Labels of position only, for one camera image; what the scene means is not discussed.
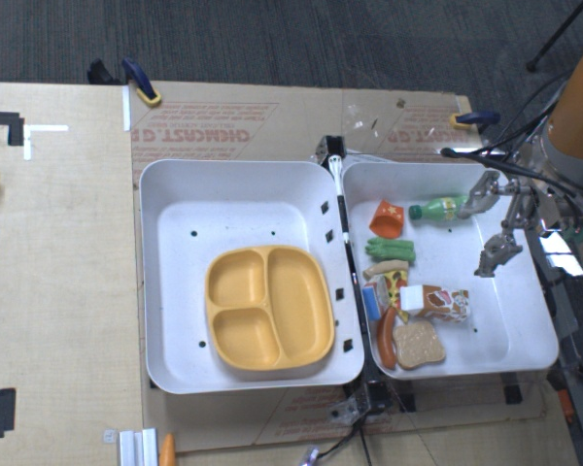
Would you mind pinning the orange fries box with stars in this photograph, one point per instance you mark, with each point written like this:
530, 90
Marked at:
387, 219

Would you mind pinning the brown cardboard board red print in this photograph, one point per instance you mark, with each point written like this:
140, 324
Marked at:
282, 119

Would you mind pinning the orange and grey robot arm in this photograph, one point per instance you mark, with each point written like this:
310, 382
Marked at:
571, 114

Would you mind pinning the toy pizza slice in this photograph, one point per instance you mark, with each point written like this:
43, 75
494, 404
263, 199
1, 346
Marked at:
396, 282

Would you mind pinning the green toy asparagus bundle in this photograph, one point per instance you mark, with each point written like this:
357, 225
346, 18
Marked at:
391, 250

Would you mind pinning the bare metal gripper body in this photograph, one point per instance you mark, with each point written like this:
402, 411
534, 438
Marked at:
546, 207

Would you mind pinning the white and brown carton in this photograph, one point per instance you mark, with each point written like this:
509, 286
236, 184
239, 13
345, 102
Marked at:
439, 304

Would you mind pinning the thin black and white rod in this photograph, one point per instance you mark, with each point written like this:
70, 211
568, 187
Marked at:
342, 221

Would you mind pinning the yellow divided plate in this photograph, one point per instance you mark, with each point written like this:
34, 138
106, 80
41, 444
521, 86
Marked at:
291, 304

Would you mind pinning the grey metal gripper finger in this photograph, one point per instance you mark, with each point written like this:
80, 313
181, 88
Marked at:
498, 254
481, 196

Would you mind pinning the brown toy bread slice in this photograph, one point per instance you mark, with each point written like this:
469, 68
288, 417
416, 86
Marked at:
419, 345

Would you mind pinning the red toy sausage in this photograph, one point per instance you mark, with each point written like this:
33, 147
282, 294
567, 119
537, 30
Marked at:
386, 342

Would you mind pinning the orange toy carrot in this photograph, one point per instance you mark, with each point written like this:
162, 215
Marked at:
167, 452

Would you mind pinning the white plastic tray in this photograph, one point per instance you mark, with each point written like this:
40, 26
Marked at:
486, 323
252, 202

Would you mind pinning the blue and white carton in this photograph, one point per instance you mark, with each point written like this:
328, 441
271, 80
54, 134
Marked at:
370, 303

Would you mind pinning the green plastic bottle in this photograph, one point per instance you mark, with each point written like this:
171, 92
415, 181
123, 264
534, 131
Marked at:
437, 209

